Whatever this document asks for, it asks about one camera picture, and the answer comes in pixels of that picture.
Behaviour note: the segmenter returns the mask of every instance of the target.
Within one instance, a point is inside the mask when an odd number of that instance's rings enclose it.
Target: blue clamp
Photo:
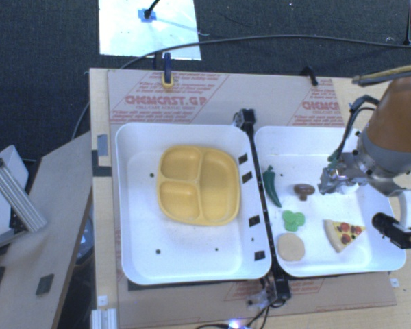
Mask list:
[[[155,21],[155,20],[157,19],[157,15],[155,14],[155,12],[152,11],[152,12],[151,12],[151,16],[149,16],[149,18],[147,19],[147,18],[145,17],[145,11],[146,11],[146,10],[147,10],[146,8],[139,9],[139,10],[137,11],[138,18],[139,18],[142,22],[146,22],[146,23],[151,23],[152,21]]]
[[[170,52],[166,52],[164,54],[164,72],[162,74],[162,84],[163,88],[173,87],[172,61]]]

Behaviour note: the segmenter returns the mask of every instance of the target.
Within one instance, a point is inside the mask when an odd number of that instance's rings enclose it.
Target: white tray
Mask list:
[[[256,133],[260,168],[264,172],[269,165],[273,166],[275,188],[282,203],[282,208],[278,208],[266,197],[275,243],[287,232],[282,211],[302,212],[306,216],[306,223],[296,232],[305,244],[305,256],[298,262],[287,262],[277,253],[279,264],[292,276],[394,271],[405,263],[405,251],[394,246],[388,238],[383,239],[371,224],[373,215],[378,212],[393,216],[387,197],[369,185],[349,195],[322,196],[318,192],[322,168],[341,142],[343,132],[340,128],[262,127]],[[351,135],[345,151],[355,149],[356,141],[356,136]],[[293,186],[299,183],[310,184],[316,189],[305,202],[293,191]],[[366,226],[366,231],[337,253],[325,235],[324,219],[360,224]]]
[[[161,155],[174,145],[227,152],[238,164],[240,211],[224,226],[192,226],[168,218],[158,206]],[[238,158],[248,161],[239,164]],[[247,135],[226,125],[129,123],[116,134],[122,268],[137,284],[257,279],[271,266],[262,205]],[[249,219],[258,216],[250,227]]]

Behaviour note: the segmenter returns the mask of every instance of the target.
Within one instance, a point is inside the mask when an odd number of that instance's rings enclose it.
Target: wooden table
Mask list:
[[[365,93],[380,98],[387,83],[368,87],[365,90],[351,84],[350,79],[333,79],[334,90],[338,98],[340,110],[344,118],[348,118],[348,104]],[[93,194],[95,199],[95,256],[96,256],[96,290],[103,295],[98,309],[118,307],[116,281],[116,254],[114,234],[114,213],[112,178],[107,171],[111,166],[111,152],[108,145],[104,155],[97,155],[98,137],[100,133],[108,133],[110,142],[108,76],[105,69],[93,69],[90,72],[90,105],[92,111],[92,150],[95,177]],[[369,114],[362,114],[355,122],[355,127],[363,128],[369,120]],[[411,174],[397,179],[401,186],[411,188]],[[399,204],[391,201],[395,216],[399,218]],[[407,250],[407,261],[399,271],[391,273],[397,280],[394,288],[397,298],[396,306],[364,308],[360,310],[338,310],[334,312],[308,313],[302,315],[272,316],[265,328],[411,328],[411,250]],[[261,319],[252,325],[259,328]],[[167,326],[167,328],[193,329],[196,324]]]

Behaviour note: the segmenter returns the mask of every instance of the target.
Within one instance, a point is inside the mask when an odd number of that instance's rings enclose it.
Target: yellow bowl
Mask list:
[[[158,203],[176,221],[221,226],[239,212],[239,172],[234,159],[209,147],[178,145],[159,163]]]

